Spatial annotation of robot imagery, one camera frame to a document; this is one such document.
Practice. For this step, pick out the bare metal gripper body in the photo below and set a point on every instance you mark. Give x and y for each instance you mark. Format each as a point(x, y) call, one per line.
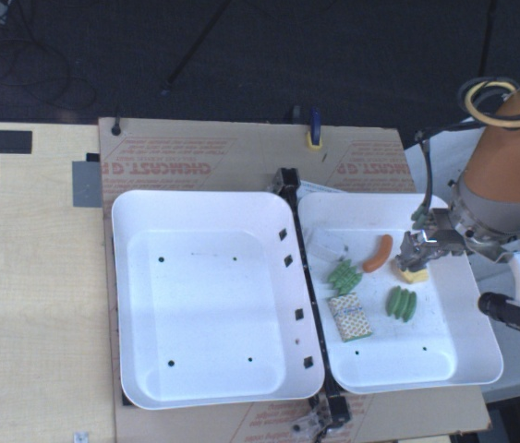
point(449, 242)

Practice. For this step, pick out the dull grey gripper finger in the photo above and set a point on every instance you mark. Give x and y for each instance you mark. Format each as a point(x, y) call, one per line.
point(405, 252)
point(420, 255)

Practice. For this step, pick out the yellow cheese block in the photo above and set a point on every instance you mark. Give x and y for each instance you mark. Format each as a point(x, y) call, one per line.
point(413, 275)

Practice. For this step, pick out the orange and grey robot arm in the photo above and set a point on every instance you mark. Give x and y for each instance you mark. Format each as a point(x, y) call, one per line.
point(499, 164)

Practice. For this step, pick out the orange sausage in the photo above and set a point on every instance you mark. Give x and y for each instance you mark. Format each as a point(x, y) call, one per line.
point(378, 253)

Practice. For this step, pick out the green pea pods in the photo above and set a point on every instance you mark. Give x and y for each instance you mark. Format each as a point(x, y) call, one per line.
point(344, 277)
point(401, 303)

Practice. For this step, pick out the patterned white packet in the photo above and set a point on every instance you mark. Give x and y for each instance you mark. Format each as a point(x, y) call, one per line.
point(350, 317)

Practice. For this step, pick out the white plastic tray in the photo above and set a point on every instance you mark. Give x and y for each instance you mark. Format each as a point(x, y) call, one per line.
point(204, 302)
point(402, 339)

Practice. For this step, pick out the thin black rod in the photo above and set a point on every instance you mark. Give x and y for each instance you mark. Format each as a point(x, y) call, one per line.
point(311, 284)

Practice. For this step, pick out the white paper slip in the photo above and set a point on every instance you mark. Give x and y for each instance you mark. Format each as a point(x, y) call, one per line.
point(317, 187)

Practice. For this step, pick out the brown cardboard board red print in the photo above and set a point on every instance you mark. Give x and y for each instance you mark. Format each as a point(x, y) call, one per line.
point(195, 164)

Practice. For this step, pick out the black cylinder on white bracket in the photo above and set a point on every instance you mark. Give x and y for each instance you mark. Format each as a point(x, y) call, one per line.
point(504, 311)

